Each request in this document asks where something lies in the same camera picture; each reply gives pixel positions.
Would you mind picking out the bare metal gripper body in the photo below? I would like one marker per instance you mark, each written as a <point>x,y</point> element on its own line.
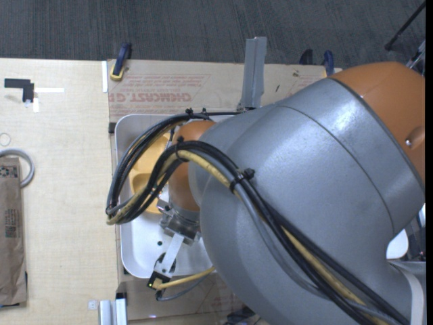
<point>181,228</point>

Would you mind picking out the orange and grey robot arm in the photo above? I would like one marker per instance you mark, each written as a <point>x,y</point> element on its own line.
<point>304,181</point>

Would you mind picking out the white plastic tray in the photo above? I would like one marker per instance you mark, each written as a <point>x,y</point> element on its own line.
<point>142,245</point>

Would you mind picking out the yellow divided plate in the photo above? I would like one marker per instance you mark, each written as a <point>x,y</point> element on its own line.
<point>146,162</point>

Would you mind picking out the brown cardboard board red print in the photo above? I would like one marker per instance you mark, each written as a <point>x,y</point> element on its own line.
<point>203,76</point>

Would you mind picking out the brown paper bag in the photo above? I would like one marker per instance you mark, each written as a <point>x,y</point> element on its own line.
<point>11,242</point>

